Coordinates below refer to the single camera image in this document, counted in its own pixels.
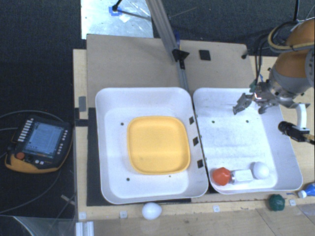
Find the black square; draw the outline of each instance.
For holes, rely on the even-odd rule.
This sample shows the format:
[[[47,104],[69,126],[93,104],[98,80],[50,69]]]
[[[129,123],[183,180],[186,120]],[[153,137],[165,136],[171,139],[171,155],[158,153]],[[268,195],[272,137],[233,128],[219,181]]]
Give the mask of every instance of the black square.
[[[201,60],[211,60],[210,52],[208,50],[199,50]]]

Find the black carpet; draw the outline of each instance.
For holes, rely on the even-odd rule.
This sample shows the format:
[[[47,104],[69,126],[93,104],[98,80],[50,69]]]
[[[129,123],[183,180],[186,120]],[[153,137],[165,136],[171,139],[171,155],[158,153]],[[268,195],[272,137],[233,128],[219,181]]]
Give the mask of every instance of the black carpet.
[[[299,19],[315,0],[301,0]],[[292,20],[295,0],[163,0],[182,39],[244,43],[252,54],[262,33]],[[197,9],[172,17],[182,11]],[[81,40],[80,0],[0,0],[0,115],[41,110],[73,123],[72,50]],[[0,119],[0,129],[15,127],[26,115]],[[0,155],[13,132],[0,132]],[[0,159],[0,212],[44,192],[57,173],[26,175],[6,169]],[[74,193],[73,153],[56,185],[42,198],[5,215],[56,217]],[[69,205],[61,218],[74,216]]]

